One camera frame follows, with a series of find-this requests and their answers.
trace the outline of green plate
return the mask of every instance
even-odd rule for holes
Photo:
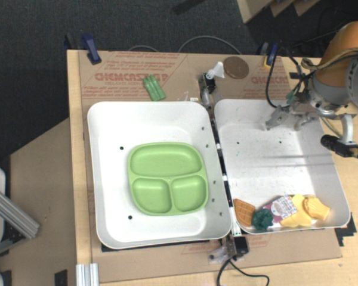
[[[134,203],[150,215],[191,213],[208,201],[203,158],[186,143],[135,147],[128,159],[128,176]]]

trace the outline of waffle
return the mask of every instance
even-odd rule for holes
[[[236,212],[237,221],[244,226],[251,226],[252,217],[255,213],[255,207],[252,204],[246,203],[239,199],[234,199],[233,205],[234,211]]]

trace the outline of brown waffle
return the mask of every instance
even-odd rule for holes
[[[252,217],[255,213],[255,207],[252,204],[245,201],[234,199],[233,200],[234,211],[236,212],[236,218],[239,223],[245,226],[252,225]]]

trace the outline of blue clip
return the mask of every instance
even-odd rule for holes
[[[276,55],[278,47],[279,47],[278,44],[273,42],[272,47],[270,48],[270,53],[269,53],[267,61],[266,61],[267,66],[272,65],[272,62],[274,61],[274,56]]]
[[[102,60],[95,48],[93,37],[89,33],[86,33],[81,36],[81,40],[84,44],[84,48],[89,51],[88,58],[90,62],[92,64],[99,64]]]

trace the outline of brown circular disc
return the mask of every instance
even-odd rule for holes
[[[243,79],[248,75],[249,67],[240,57],[231,56],[224,60],[224,71],[233,79]]]

